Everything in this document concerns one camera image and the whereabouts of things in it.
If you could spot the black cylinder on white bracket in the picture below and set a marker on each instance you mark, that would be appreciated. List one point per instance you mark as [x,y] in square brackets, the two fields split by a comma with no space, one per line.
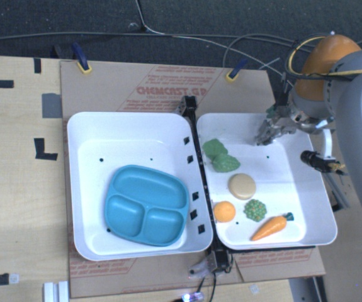
[317,162]

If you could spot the brown cardboard board, red print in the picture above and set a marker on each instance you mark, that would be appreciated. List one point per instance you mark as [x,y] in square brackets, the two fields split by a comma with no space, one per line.
[136,87]

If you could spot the white plastic tray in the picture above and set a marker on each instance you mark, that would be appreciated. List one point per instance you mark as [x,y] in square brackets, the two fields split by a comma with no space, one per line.
[281,181]
[86,200]

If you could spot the green grapes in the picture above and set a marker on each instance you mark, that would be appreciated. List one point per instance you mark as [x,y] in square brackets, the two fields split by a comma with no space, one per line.
[224,160]

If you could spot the thin black rod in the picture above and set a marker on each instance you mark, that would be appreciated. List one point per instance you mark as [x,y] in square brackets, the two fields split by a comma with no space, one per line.
[203,175]

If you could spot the beige round biscuit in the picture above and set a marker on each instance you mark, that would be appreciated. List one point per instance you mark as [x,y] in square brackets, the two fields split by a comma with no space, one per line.
[242,186]

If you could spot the green broccoli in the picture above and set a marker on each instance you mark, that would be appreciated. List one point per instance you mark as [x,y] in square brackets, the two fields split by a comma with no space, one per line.
[255,210]

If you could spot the orange round fruit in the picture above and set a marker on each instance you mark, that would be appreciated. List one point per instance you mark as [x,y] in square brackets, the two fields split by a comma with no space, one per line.
[224,211]

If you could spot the blue divided plate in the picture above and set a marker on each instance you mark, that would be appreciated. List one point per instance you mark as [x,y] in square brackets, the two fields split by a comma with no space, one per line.
[146,204]

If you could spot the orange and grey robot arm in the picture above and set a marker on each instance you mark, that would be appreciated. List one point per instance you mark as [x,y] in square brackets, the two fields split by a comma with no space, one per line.
[347,105]

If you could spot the orange carrot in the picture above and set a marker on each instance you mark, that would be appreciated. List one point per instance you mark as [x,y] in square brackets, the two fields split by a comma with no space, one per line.
[270,227]

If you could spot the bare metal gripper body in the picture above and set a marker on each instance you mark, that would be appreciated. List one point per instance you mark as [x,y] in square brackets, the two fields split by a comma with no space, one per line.
[286,121]

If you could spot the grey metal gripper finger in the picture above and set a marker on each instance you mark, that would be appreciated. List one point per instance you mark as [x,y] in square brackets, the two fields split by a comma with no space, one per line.
[260,135]
[272,136]

